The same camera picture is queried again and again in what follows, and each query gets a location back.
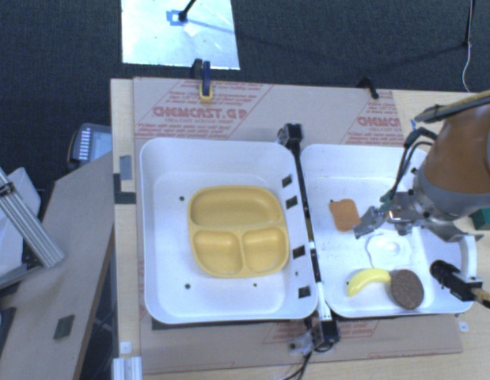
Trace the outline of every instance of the toy banana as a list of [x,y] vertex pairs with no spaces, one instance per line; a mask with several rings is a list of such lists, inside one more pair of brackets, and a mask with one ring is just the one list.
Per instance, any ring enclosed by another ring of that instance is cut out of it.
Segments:
[[348,297],[359,293],[367,284],[379,282],[390,283],[391,277],[388,271],[379,268],[363,269],[355,273],[348,282]]

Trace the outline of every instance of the wooden table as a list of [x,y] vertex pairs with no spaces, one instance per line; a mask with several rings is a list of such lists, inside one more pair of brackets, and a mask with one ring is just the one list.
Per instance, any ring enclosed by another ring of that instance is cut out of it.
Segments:
[[[131,155],[134,163],[134,105],[132,80],[113,80],[112,84],[112,134],[114,173],[120,173],[120,156]],[[410,119],[434,104],[448,104],[465,97],[466,93],[440,93],[418,91],[393,91],[403,131],[410,131]],[[441,125],[431,128],[439,130]],[[135,192],[135,174],[121,181],[121,192]],[[139,294],[137,269],[136,218],[134,204],[117,204],[116,213],[116,268],[118,287],[119,341],[130,350],[122,350],[120,357],[140,356]],[[469,220],[459,223],[471,229]],[[484,287],[490,291],[490,233],[477,243],[479,252],[478,274]],[[490,311],[475,305],[469,312],[457,317],[461,328],[463,353],[449,355],[412,356],[394,359],[367,359],[351,362],[313,363],[308,365],[305,379],[426,379],[490,378]],[[254,367],[243,369],[206,370],[184,373],[149,374],[149,380],[175,379],[281,379],[293,373],[297,366]]]

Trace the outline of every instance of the yellow plate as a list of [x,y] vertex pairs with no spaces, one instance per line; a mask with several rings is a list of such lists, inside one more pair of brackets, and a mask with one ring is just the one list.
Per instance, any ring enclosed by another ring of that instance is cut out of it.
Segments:
[[216,277],[265,276],[289,257],[283,209],[256,186],[199,190],[188,205],[188,232],[197,264]]

